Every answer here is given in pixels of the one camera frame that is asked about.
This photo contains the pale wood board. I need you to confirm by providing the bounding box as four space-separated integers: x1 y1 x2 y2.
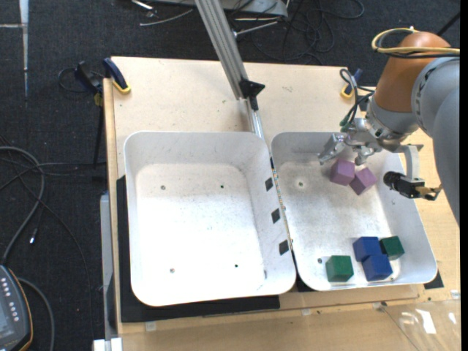
102 56 461 338

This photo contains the blue cube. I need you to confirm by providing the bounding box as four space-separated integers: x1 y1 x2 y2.
352 236 383 263
361 254 394 282

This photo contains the purple cube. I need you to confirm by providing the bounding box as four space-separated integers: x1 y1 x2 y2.
329 159 356 186
350 167 378 196

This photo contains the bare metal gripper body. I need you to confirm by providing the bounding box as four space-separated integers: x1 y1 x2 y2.
341 117 403 157

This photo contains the white plastic tray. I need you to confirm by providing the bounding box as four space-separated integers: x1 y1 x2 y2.
271 131 439 293
123 130 297 307

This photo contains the black cylinder on white bracket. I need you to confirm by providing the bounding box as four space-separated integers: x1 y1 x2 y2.
382 143 426 200

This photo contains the green cube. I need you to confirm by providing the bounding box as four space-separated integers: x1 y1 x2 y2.
380 235 406 258
325 254 355 283

